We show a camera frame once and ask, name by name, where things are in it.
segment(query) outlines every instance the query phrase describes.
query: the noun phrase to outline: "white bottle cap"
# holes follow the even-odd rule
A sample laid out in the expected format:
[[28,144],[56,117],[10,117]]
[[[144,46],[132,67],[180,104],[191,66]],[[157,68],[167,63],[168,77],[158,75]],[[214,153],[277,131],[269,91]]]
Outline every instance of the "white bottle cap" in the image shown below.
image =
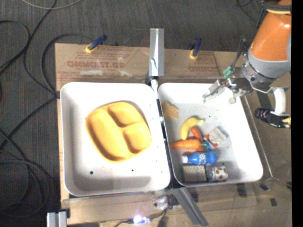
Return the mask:
[[181,162],[182,162],[183,164],[187,163],[187,162],[188,162],[187,156],[181,156]]

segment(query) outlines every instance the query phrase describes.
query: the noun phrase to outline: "gray carpet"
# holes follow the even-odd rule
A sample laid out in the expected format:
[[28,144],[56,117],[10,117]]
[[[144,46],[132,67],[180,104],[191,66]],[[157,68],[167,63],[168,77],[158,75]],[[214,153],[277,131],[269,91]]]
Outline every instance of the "gray carpet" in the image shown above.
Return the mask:
[[[26,1],[51,7],[55,0]],[[57,0],[55,7],[74,1]],[[201,50],[235,52],[241,35],[251,43],[258,30],[260,1],[83,0],[46,10],[0,0],[0,161],[6,161],[0,165],[0,226],[46,226],[46,213],[60,209],[56,100],[41,72],[55,88],[54,45],[48,46],[54,38],[106,34],[105,45],[149,47],[150,28],[164,28],[165,48],[186,49],[201,38]],[[11,21],[35,33],[10,61],[27,42],[26,30]],[[56,42],[89,44],[89,39],[69,35]]]

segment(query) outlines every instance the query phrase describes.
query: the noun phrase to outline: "carrot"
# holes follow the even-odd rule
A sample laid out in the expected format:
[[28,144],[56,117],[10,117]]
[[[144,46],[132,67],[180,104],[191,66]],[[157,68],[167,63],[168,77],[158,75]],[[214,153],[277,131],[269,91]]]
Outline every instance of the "carrot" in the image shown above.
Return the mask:
[[196,126],[192,127],[192,128],[190,129],[190,132],[193,134],[193,136],[194,136],[197,140],[199,140],[200,142],[203,142],[203,137],[202,137],[202,135],[201,135],[201,133],[200,133],[200,130],[199,130]]
[[204,151],[204,148],[201,146],[201,142],[197,139],[180,140],[169,144],[169,146],[178,149],[195,149],[197,151]]

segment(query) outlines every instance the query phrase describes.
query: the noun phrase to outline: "toy banana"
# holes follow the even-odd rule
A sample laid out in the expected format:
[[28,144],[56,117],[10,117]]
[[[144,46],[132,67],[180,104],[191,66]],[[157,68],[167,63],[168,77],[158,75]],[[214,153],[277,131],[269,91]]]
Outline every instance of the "toy banana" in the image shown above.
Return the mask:
[[180,128],[180,137],[182,140],[186,140],[188,133],[192,127],[194,127],[197,124],[203,123],[203,119],[197,119],[195,117],[191,117],[182,124]]

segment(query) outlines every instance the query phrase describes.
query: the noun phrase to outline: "light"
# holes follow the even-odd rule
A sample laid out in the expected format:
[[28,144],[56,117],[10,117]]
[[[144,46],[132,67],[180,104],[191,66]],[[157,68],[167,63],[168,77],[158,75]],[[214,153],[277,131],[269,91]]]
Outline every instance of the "light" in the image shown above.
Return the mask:
[[140,215],[136,215],[133,218],[133,222],[135,225],[139,225],[139,224],[149,224],[151,222],[151,220],[147,217],[141,217]]

